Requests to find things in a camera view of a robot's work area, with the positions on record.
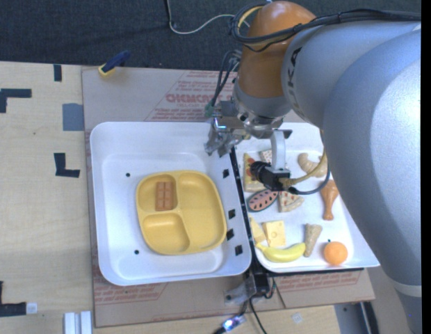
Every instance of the table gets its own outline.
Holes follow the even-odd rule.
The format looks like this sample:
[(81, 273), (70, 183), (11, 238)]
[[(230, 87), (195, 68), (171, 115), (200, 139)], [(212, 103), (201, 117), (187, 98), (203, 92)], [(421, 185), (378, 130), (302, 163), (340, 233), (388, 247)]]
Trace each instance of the table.
[[(0, 93), (31, 89), (31, 98), (7, 97), (0, 112), (0, 280), (2, 303), (32, 302), (38, 312), (0, 317), (0, 333), (62, 333), (66, 312), (93, 311), (92, 260), (84, 131), (63, 124), (63, 106), (82, 105), (81, 66), (0, 62)], [(57, 176), (55, 154), (78, 177)], [(292, 315), (303, 318), (301, 322)], [(236, 333), (260, 333), (248, 313)], [(269, 333), (338, 334), (333, 305), (260, 312)], [(115, 328), (94, 333), (212, 333), (227, 316)]]

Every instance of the cardboard box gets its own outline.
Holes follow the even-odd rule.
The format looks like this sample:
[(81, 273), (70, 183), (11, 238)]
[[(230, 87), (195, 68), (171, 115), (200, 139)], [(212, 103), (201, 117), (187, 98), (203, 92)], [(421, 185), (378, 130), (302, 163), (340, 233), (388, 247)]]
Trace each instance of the cardboard box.
[[(93, 261), (95, 326), (117, 326), (174, 319), (232, 315), (240, 305), (228, 303), (225, 292), (243, 276), (120, 287), (106, 281), (98, 266), (89, 137), (106, 121), (204, 122), (204, 107), (213, 97), (218, 72), (117, 68), (109, 78), (97, 68), (82, 71), (90, 234)], [(225, 86), (222, 100), (231, 97)], [(285, 121), (300, 122), (294, 112)], [(256, 310), (278, 310), (375, 298), (367, 271), (277, 276), (277, 292), (260, 300)]]

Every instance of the toy banana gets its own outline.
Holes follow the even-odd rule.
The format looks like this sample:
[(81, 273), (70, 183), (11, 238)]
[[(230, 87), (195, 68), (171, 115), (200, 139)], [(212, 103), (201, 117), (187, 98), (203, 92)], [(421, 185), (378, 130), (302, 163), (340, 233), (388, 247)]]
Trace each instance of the toy banana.
[(300, 242), (289, 248), (271, 248), (256, 243), (256, 247), (260, 248), (263, 255), (271, 262), (291, 262), (304, 254), (306, 245), (304, 242)]

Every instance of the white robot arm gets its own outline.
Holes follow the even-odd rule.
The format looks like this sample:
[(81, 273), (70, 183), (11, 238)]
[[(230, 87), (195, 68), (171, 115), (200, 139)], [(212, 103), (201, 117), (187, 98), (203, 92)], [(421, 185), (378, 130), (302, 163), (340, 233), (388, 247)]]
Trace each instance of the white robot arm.
[[(241, 36), (242, 19), (257, 11)], [(317, 126), (344, 203), (409, 327), (422, 333), (421, 15), (356, 10), (315, 18), (276, 1), (243, 9), (234, 23), (241, 64), (232, 105), (226, 115), (216, 108), (206, 151), (271, 138), (290, 110)]]

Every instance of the toy orange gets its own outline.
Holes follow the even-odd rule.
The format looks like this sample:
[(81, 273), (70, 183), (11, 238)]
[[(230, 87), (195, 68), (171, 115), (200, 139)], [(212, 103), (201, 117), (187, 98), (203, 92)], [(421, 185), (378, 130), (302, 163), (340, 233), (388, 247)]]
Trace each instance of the toy orange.
[(330, 264), (341, 264), (347, 259), (347, 256), (347, 248), (339, 241), (328, 242), (324, 247), (324, 258)]

